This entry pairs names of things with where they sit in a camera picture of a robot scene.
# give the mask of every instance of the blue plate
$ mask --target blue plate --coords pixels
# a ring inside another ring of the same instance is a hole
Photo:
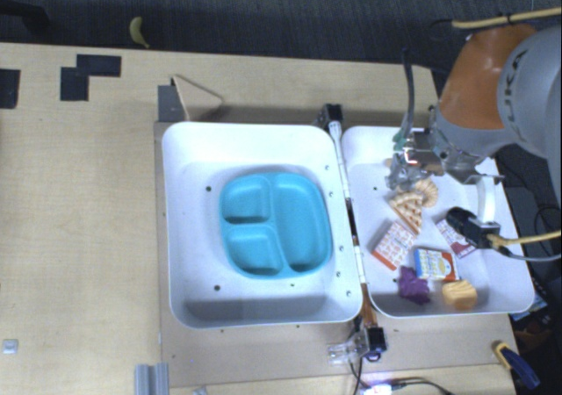
[[[332,236],[322,195],[285,172],[241,176],[220,194],[220,231],[232,266],[247,277],[310,274],[328,262]]]

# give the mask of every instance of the black chair leg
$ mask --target black chair leg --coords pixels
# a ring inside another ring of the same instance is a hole
[[[43,33],[51,24],[43,8],[30,4],[0,0],[0,14],[20,17],[31,33]]]

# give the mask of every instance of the yellow cable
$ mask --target yellow cable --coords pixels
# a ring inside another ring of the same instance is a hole
[[[506,239],[505,237],[501,237],[498,234],[489,234],[487,238],[490,242],[492,242],[492,247],[497,248],[512,244],[528,244],[531,242],[546,241],[547,239],[560,237],[561,234],[562,231],[558,230],[552,233],[539,234],[538,236],[527,236],[519,239]]]
[[[473,30],[477,28],[487,28],[489,26],[504,25],[513,22],[522,22],[523,20],[531,20],[537,18],[548,18],[550,16],[560,16],[562,7],[548,8],[546,10],[526,11],[511,16],[499,16],[497,18],[488,18],[482,20],[451,20],[450,24],[454,28],[461,30]]]

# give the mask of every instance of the wooden tabletop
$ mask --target wooden tabletop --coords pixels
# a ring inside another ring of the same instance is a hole
[[[61,68],[75,68],[78,54],[119,56],[120,76],[90,77],[87,102],[61,101]],[[0,391],[11,394],[132,394],[134,366],[162,360],[158,85],[187,78],[223,98],[221,120],[235,122],[310,123],[325,103],[341,103],[348,126],[398,125],[407,105],[404,72],[394,65],[1,44],[0,69],[20,71],[16,108],[0,110],[0,339],[19,341],[16,355],[0,355]],[[427,70],[415,68],[414,79],[422,126],[436,95]],[[432,334],[449,347],[408,347],[431,344]],[[390,335],[393,365],[368,366],[368,382],[427,377],[456,394],[515,393],[491,350],[492,339],[515,346],[507,315],[457,326],[424,320]],[[407,353],[427,354],[427,364],[412,368]],[[348,394],[355,383],[308,376],[207,392]]]

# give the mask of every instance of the black tape strip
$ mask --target black tape strip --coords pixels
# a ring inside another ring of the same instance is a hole
[[[21,71],[0,68],[0,109],[13,110],[18,104]]]
[[[79,54],[76,66],[87,70],[90,76],[121,76],[120,56]]]
[[[80,68],[61,68],[61,101],[88,101],[88,74]]]

